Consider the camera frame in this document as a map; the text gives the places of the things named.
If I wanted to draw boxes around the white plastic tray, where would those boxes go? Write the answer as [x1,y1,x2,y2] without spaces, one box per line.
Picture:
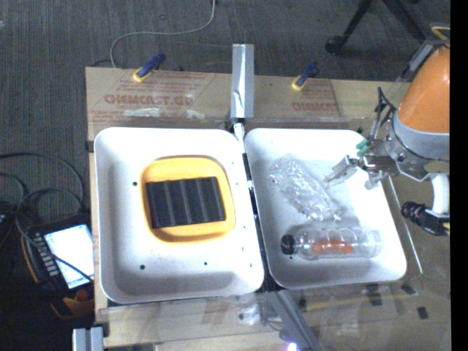
[93,127,265,306]
[243,127,408,291]

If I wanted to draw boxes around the brown cardboard board red print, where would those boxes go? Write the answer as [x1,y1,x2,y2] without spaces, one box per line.
[84,67,451,348]

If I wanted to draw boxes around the black ribbed rectangular block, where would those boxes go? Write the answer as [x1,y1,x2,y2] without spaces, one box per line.
[145,176,227,230]

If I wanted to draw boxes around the black office chair base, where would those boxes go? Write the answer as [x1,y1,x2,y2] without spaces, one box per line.
[282,0,451,56]

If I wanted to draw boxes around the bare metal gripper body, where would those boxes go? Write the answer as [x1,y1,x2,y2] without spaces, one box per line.
[359,133,450,181]

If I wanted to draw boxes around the clear bottle with orange label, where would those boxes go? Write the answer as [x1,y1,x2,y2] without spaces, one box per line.
[280,226,383,261]

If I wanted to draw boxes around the black cylinder on white bracket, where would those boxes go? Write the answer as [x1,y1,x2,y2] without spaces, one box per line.
[400,172,451,238]

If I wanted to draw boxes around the crumpled clear plastic bottle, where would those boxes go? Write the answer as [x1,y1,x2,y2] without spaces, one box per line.
[268,155,345,222]

